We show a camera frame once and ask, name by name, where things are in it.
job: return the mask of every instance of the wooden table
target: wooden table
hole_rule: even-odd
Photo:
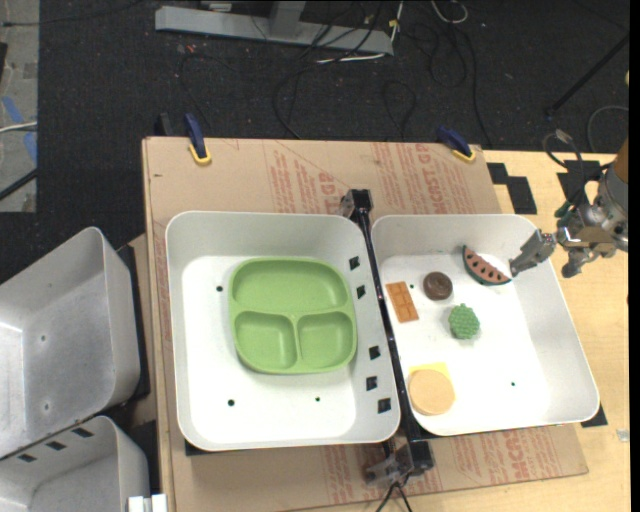
[[[559,158],[573,159],[571,154],[558,154]],[[528,179],[535,199],[537,215],[525,215],[546,232],[555,231],[554,211],[564,202],[557,174],[562,169],[540,152],[485,151],[487,162],[504,163],[510,176]],[[612,155],[584,155],[585,160],[609,162]],[[504,185],[495,186],[503,213],[513,213],[511,200]],[[560,269],[567,260],[562,248],[552,255],[552,264]],[[151,275],[156,272],[151,264]],[[469,491],[427,494],[410,498],[414,511],[474,511],[474,512],[538,512],[540,510],[622,512],[630,510],[630,428],[629,413],[629,337],[628,337],[628,257],[618,254],[584,267],[581,275],[572,279],[559,277],[561,287],[582,341],[608,424],[604,426],[576,427],[589,472],[583,476],[540,480],[512,485],[486,487]],[[152,303],[154,328],[159,329],[157,309]],[[155,357],[162,357],[156,347]],[[158,382],[163,384],[164,377]],[[166,404],[167,396],[158,392],[159,407]],[[169,445],[166,414],[158,415],[161,448]],[[172,493],[173,479],[166,468],[171,467],[170,450],[160,453],[163,491]],[[377,502],[324,507],[324,511],[371,512]],[[405,510],[401,500],[392,500],[385,510]]]

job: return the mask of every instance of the white container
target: white container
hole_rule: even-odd
[[[178,421],[187,441],[223,451],[373,443],[396,432],[394,374],[355,224],[333,215],[185,212],[170,222],[166,243]],[[269,375],[241,363],[225,287],[237,265],[264,256],[318,259],[344,275],[358,331],[347,366]],[[352,270],[356,257],[359,266]],[[365,293],[358,298],[360,287]]]
[[[374,224],[381,280],[413,285],[419,315],[400,323],[388,302],[403,375],[408,379],[413,367],[445,363],[455,389],[456,401],[445,414],[413,411],[429,432],[448,436],[572,423],[596,414],[598,391],[551,262],[500,286],[482,286],[465,270],[463,245],[510,275],[509,259],[534,230],[517,215],[388,216]],[[426,297],[422,282],[432,271],[451,278],[449,299]],[[461,303],[480,320],[476,339],[450,334],[448,315]]]
[[[123,512],[148,494],[144,453],[104,416],[0,460],[3,512]]]
[[[127,400],[139,378],[130,273],[98,229],[0,286],[0,457]]]

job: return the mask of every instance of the cardboard sheet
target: cardboard sheet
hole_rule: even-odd
[[[330,213],[350,188],[367,188],[372,216],[499,213],[480,148],[473,164],[440,144],[208,139],[198,166],[185,138],[143,142],[153,346],[163,491],[172,510],[276,512],[379,500],[364,468],[377,445],[188,455],[176,415],[164,234],[183,211]],[[587,472],[573,426],[437,438],[434,470],[410,480],[425,494]]]

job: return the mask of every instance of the toy watermelon slice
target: toy watermelon slice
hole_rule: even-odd
[[[487,286],[497,286],[511,281],[503,272],[488,263],[482,256],[469,249],[466,245],[462,247],[464,268],[471,277],[480,284]]]

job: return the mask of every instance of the gray floor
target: gray floor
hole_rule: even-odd
[[[0,0],[0,20],[37,21],[40,0]],[[39,27],[0,28],[8,45],[0,81],[0,129],[37,120]],[[36,168],[37,131],[0,133],[0,190]],[[35,211],[35,180],[0,201],[0,212]]]

